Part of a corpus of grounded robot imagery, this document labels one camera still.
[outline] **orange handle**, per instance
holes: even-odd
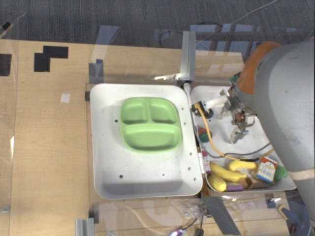
[[[247,59],[240,78],[237,81],[237,87],[240,91],[247,94],[254,94],[254,77],[256,68],[261,59],[272,49],[281,46],[273,41],[267,41],[260,44]]]

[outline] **purple object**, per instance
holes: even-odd
[[[233,192],[233,191],[243,191],[243,186],[241,184],[233,184],[233,185],[227,185],[226,186],[227,192]]]

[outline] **green plate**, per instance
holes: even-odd
[[[162,98],[130,98],[120,109],[124,144],[137,152],[164,152],[182,143],[176,107]]]

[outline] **white tray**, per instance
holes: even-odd
[[[191,196],[202,187],[185,92],[175,86],[99,84],[91,91],[94,185],[106,199]],[[120,133],[120,107],[132,97],[159,97],[177,108],[183,141],[171,152],[129,150]]]
[[[218,87],[218,86],[198,86],[193,88],[191,91],[191,101],[192,104],[196,103],[200,100],[209,101],[213,98],[219,97],[222,89],[228,90],[229,87]],[[265,146],[269,143],[268,138],[263,131],[259,119],[255,119],[255,124],[251,127],[248,127],[247,130],[249,134],[247,134],[243,139],[240,139],[236,144],[229,144],[228,141],[230,139],[230,134],[233,129],[236,127],[231,124],[232,116],[226,117],[222,120],[218,120],[216,118],[217,114],[221,112],[222,106],[214,107],[212,110],[214,112],[214,116],[211,118],[211,121],[208,122],[209,128],[213,134],[213,142],[218,150],[223,153],[228,152],[236,152],[236,153],[249,153],[252,151],[256,151],[261,147]],[[204,127],[202,118],[195,118],[196,124],[198,126]],[[218,156],[218,154],[212,149],[210,143],[204,143],[207,151],[211,153],[211,155]],[[255,158],[267,152],[268,149],[252,155],[251,158]],[[277,156],[275,152],[272,152],[268,157],[274,159],[278,162],[278,165],[283,166],[281,160]],[[231,161],[230,159],[220,158],[213,159],[208,156],[209,161],[216,162],[221,166],[226,167],[227,164]],[[270,192],[270,191],[283,191],[283,190],[293,190],[296,186],[293,180],[287,176],[282,178],[279,182],[276,182],[273,186],[264,189],[255,189],[255,190],[245,190],[246,192]]]

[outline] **banana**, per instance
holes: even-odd
[[[236,182],[241,178],[245,178],[246,174],[240,174],[238,172],[228,171],[220,165],[211,162],[210,163],[211,173],[216,174],[225,181]]]
[[[229,171],[236,171],[239,168],[247,168],[250,170],[256,170],[257,166],[254,162],[244,162],[244,161],[238,161],[238,160],[233,160],[228,164],[228,170]]]
[[[215,174],[211,174],[207,177],[208,183],[213,187],[216,191],[226,191],[226,182],[219,176]]]

